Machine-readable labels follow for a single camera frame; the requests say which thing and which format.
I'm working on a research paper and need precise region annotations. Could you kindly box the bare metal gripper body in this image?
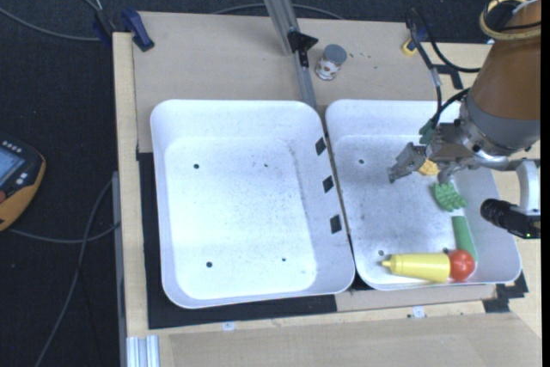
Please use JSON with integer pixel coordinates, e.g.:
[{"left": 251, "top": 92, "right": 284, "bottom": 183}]
[{"left": 424, "top": 114, "right": 512, "bottom": 174}]

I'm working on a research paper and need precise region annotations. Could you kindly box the yellow toy corn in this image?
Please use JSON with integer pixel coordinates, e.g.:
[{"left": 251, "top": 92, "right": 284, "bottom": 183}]
[{"left": 418, "top": 158, "right": 441, "bottom": 178}]

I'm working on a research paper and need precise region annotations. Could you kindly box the white plastic tray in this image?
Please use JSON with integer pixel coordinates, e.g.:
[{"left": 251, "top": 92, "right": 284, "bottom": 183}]
[
  {"left": 324, "top": 98, "right": 523, "bottom": 292},
  {"left": 149, "top": 98, "right": 358, "bottom": 310}
]

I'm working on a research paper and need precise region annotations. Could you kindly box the green toy cucumber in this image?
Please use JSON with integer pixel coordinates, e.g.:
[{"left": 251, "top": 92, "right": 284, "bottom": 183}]
[{"left": 450, "top": 215, "right": 480, "bottom": 264}]

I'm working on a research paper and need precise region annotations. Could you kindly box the thin black rod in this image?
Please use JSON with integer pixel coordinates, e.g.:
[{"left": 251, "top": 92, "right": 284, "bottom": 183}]
[{"left": 321, "top": 109, "right": 358, "bottom": 277}]

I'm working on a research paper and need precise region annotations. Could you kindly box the red toy tomato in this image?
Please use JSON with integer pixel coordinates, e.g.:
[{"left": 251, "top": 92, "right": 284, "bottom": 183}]
[{"left": 446, "top": 248, "right": 477, "bottom": 283}]

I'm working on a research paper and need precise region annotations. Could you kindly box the yellow mustard bottle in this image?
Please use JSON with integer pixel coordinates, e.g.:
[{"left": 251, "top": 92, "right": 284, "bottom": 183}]
[{"left": 380, "top": 252, "right": 452, "bottom": 284}]

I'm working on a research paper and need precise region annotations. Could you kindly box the brown cardboard board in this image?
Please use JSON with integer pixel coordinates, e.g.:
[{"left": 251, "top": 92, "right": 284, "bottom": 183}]
[{"left": 131, "top": 10, "right": 541, "bottom": 314}]

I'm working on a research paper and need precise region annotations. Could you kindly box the black cylinder on white bracket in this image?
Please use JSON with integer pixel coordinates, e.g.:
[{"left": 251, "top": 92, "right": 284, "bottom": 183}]
[{"left": 480, "top": 157, "right": 541, "bottom": 240}]

